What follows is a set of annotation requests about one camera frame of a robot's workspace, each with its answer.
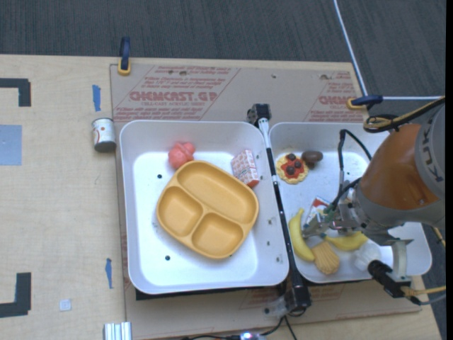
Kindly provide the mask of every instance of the small blue square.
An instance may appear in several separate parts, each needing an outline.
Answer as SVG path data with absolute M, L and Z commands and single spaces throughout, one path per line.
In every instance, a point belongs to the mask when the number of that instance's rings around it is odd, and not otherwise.
M 0 165 L 22 165 L 21 125 L 0 125 Z

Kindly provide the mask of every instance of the blue clamp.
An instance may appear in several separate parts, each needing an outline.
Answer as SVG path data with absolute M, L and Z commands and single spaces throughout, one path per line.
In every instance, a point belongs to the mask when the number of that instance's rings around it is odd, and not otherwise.
M 382 96 L 363 96 L 359 98 L 349 98 L 346 101 L 346 106 L 350 110 L 360 110 L 362 109 L 362 106 L 366 106 L 367 109 L 370 109 L 372 106 L 374 106 L 376 103 L 381 103 L 384 100 L 384 97 Z
M 122 37 L 120 46 L 120 61 L 118 62 L 118 73 L 122 76 L 128 76 L 130 73 L 130 38 Z

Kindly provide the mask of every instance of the dark gray floor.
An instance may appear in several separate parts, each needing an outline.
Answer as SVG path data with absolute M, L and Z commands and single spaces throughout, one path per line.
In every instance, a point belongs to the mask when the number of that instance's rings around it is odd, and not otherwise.
M 366 93 L 445 94 L 447 0 L 336 1 Z M 133 57 L 352 62 L 333 0 L 0 0 L 0 54 L 116 56 L 125 35 Z M 444 285 L 445 253 L 426 232 L 425 284 Z M 446 339 L 446 301 L 433 309 Z

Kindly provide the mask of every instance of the white tray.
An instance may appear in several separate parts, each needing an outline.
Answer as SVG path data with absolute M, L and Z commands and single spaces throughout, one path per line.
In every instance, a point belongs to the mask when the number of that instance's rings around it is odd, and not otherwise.
M 305 213 L 302 217 L 304 222 L 316 196 L 327 201 L 335 198 L 340 171 L 337 146 L 340 139 L 339 132 L 343 128 L 359 138 L 371 155 L 388 135 L 386 132 L 370 134 L 363 130 L 362 124 L 355 123 L 278 123 L 270 129 L 270 144 L 275 161 L 289 152 L 301 154 L 303 151 L 316 150 L 323 153 L 323 160 L 316 165 L 315 169 L 309 171 L 308 176 L 301 183 L 288 184 L 278 178 L 287 221 L 297 213 L 299 208 L 304 208 Z M 343 161 L 345 180 L 349 181 L 363 175 L 369 163 L 360 146 L 348 135 L 343 146 Z M 407 246 L 409 276 L 422 275 L 430 269 L 432 257 L 421 224 L 406 223 L 402 227 L 392 229 L 390 234 L 402 239 L 414 239 Z M 312 247 L 318 240 L 316 237 L 310 237 L 306 242 L 309 247 Z M 392 267 L 391 247 L 381 246 L 379 249 L 381 261 Z M 338 272 L 327 276 L 320 272 L 314 263 L 300 258 L 296 258 L 297 269 L 307 280 L 315 283 L 360 281 L 371 278 L 366 269 L 360 271 L 353 264 L 352 253 L 334 250 L 340 257 Z
M 239 249 L 227 259 L 209 259 L 187 248 L 160 225 L 156 204 L 175 172 L 168 151 L 192 142 L 194 158 L 232 172 L 243 149 L 255 157 L 260 183 L 253 188 L 258 218 Z M 143 293 L 272 286 L 289 271 L 285 241 L 263 136 L 245 122 L 136 120 L 120 132 L 130 280 Z

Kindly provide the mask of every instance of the black corner marker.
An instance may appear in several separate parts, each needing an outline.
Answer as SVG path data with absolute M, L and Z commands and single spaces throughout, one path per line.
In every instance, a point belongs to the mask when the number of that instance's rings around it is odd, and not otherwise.
M 24 316 L 28 310 L 31 310 L 31 273 L 17 273 L 15 300 L 0 304 L 0 317 Z
M 19 90 L 19 107 L 31 107 L 30 82 L 26 78 L 0 78 L 0 88 Z

